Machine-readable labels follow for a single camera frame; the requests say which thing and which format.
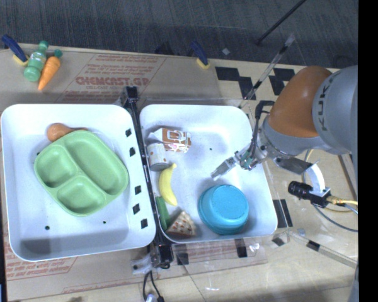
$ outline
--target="tin can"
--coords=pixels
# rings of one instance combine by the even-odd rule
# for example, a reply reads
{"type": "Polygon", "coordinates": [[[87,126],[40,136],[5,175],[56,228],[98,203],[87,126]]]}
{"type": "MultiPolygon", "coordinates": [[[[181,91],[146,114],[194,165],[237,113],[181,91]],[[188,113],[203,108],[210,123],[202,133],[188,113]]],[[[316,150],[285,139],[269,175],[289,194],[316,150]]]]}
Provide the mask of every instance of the tin can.
{"type": "Polygon", "coordinates": [[[147,146],[147,154],[149,156],[149,168],[152,171],[161,171],[168,168],[165,157],[164,144],[156,142],[147,146]]]}

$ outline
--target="orange carrot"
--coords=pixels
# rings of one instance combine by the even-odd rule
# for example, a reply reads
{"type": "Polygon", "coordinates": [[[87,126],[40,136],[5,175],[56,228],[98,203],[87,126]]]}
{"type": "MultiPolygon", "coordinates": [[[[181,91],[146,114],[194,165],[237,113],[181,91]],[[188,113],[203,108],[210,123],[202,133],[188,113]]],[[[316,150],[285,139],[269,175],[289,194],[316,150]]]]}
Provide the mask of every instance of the orange carrot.
{"type": "Polygon", "coordinates": [[[41,91],[48,84],[48,82],[53,78],[58,69],[60,68],[60,58],[62,57],[62,52],[59,49],[55,50],[55,55],[48,58],[45,66],[42,69],[40,75],[38,90],[41,91]]]}

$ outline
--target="banana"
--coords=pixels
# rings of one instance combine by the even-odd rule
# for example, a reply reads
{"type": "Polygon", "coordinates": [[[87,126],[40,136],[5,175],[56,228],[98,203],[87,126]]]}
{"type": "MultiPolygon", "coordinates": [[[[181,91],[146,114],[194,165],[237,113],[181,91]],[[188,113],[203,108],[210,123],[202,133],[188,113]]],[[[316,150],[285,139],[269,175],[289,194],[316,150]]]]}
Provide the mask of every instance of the banana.
{"type": "Polygon", "coordinates": [[[165,202],[172,204],[173,206],[178,205],[175,194],[171,188],[172,171],[175,168],[176,164],[172,164],[168,168],[162,170],[159,174],[158,180],[161,196],[164,198],[165,202]]]}

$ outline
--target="metal pole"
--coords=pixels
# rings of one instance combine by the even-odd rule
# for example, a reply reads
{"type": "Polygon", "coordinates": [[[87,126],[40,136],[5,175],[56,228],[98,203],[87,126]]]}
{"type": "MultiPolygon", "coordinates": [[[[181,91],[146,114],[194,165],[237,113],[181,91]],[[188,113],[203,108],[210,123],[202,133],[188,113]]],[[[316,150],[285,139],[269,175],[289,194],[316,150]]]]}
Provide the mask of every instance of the metal pole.
{"type": "Polygon", "coordinates": [[[278,26],[280,26],[280,24],[284,20],[286,20],[295,10],[298,9],[299,6],[301,6],[301,4],[303,4],[306,1],[307,0],[300,0],[288,13],[286,13],[284,16],[282,16],[280,18],[280,20],[278,20],[269,30],[267,30],[262,36],[260,36],[259,39],[257,39],[257,41],[255,43],[257,45],[260,45],[260,43],[262,42],[263,39],[265,39],[274,29],[276,29],[278,26]]]}

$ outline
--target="dark floor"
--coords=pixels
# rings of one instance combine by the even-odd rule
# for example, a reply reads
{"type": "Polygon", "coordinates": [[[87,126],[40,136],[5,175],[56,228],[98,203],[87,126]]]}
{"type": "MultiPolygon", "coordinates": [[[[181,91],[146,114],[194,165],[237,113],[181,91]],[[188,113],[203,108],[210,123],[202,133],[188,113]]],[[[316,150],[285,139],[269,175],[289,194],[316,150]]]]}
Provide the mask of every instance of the dark floor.
{"type": "MultiPolygon", "coordinates": [[[[210,58],[270,62],[294,33],[283,64],[357,64],[358,0],[306,0],[256,45],[300,1],[0,0],[0,48],[8,34],[23,43],[144,53],[168,42],[175,55],[186,55],[196,39],[210,58]]],[[[0,282],[2,264],[0,236],[0,282]]]]}

